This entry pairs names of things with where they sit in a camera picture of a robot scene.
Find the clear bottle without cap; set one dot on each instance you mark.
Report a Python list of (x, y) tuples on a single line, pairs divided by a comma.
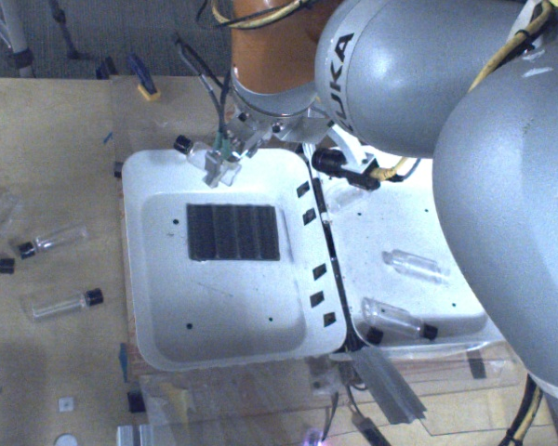
[(414, 265)]

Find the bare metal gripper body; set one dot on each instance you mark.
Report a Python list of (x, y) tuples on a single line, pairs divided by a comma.
[(253, 130)]

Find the white plastic tray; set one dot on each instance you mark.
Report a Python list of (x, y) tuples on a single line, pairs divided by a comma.
[(232, 305), (400, 230)]

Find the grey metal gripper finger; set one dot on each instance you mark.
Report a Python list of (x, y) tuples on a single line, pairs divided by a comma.
[(233, 157), (212, 169)]

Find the black cylinder on white bracket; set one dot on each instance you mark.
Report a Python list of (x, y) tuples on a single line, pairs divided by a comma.
[(329, 160)]

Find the black ribbed mat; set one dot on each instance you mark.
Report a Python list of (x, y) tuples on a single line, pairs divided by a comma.
[(232, 232)]

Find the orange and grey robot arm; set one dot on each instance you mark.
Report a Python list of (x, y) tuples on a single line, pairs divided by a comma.
[(493, 202)]

